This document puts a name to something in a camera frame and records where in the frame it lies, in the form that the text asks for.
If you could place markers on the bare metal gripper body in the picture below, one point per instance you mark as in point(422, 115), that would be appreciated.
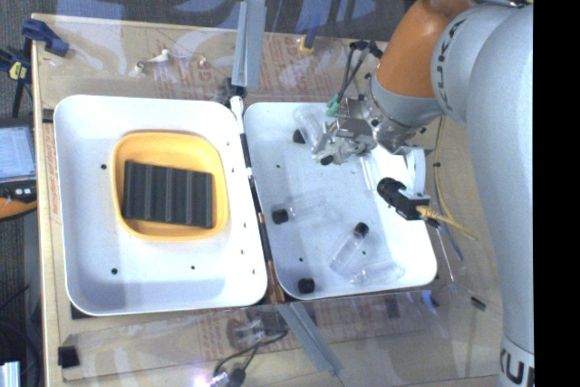
point(360, 124)

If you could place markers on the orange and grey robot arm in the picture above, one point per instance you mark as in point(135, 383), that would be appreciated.
point(494, 113)

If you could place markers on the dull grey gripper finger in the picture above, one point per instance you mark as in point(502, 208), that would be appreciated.
point(351, 148)
point(324, 140)

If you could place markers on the brown cardboard board red print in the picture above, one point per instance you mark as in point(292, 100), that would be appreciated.
point(149, 340)

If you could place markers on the black ribbed rectangular block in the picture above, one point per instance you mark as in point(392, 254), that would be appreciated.
point(167, 195)

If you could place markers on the thin black and white rod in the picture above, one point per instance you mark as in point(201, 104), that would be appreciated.
point(250, 177)

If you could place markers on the white plastic tray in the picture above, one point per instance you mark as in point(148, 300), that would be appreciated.
point(90, 195)
point(317, 249)

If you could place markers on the orange plate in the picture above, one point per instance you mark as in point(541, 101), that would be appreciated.
point(172, 145)

